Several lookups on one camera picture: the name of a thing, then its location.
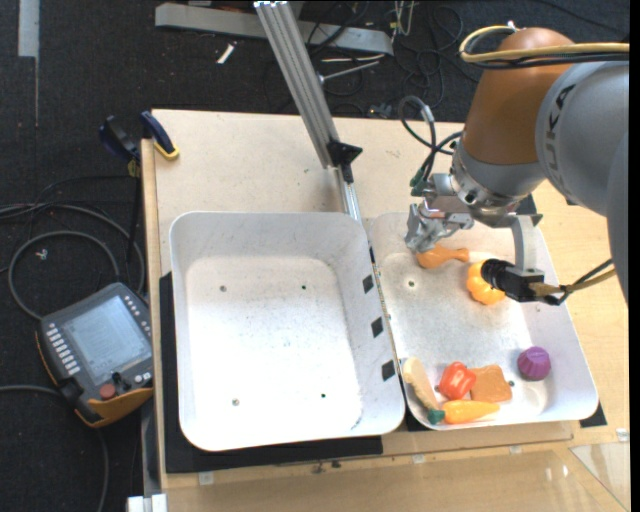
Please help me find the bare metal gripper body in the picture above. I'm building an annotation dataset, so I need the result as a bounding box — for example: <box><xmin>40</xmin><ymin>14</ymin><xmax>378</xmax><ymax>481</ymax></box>
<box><xmin>421</xmin><ymin>172</ymin><xmax>522</xmax><ymax>231</ymax></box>

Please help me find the orange chicken drumstick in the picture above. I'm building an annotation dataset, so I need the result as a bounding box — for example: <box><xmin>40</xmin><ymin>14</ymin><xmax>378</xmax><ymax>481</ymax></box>
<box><xmin>416</xmin><ymin>243</ymin><xmax>494</xmax><ymax>271</ymax></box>

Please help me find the yellow bell pepper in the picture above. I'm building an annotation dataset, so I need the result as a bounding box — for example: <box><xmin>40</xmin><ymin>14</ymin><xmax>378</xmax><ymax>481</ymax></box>
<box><xmin>465</xmin><ymin>260</ymin><xmax>507</xmax><ymax>307</ymax></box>

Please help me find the white plastic tray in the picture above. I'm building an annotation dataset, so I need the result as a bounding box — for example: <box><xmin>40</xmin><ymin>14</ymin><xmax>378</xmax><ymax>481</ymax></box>
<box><xmin>368</xmin><ymin>211</ymin><xmax>600</xmax><ymax>432</ymax></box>
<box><xmin>168</xmin><ymin>210</ymin><xmax>407</xmax><ymax>453</ymax></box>

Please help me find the red bell pepper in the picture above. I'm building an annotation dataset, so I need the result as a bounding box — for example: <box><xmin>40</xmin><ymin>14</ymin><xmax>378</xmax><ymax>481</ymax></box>
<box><xmin>438</xmin><ymin>360</ymin><xmax>478</xmax><ymax>402</ymax></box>

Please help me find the brown bread slice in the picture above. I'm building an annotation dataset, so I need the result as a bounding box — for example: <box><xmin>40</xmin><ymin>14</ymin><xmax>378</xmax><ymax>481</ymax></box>
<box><xmin>469</xmin><ymin>363</ymin><xmax>514</xmax><ymax>404</ymax></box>

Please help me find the purple round vegetable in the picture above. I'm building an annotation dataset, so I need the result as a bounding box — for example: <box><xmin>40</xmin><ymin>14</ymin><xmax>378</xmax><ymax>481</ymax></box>
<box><xmin>516</xmin><ymin>345</ymin><xmax>553</xmax><ymax>383</ymax></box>

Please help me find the orange carrot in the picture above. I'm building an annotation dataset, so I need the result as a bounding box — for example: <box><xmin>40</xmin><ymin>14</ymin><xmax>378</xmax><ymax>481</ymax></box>
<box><xmin>427</xmin><ymin>399</ymin><xmax>501</xmax><ymax>427</ymax></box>

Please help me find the pale wood board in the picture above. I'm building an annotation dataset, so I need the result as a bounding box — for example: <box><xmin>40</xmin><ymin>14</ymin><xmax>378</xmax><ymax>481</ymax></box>
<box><xmin>149</xmin><ymin>108</ymin><xmax>630</xmax><ymax>490</ymax></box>

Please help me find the black cylinder on white bracket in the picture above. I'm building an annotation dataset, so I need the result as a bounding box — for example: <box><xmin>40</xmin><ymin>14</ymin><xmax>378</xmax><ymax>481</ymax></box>
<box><xmin>479</xmin><ymin>212</ymin><xmax>547</xmax><ymax>304</ymax></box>

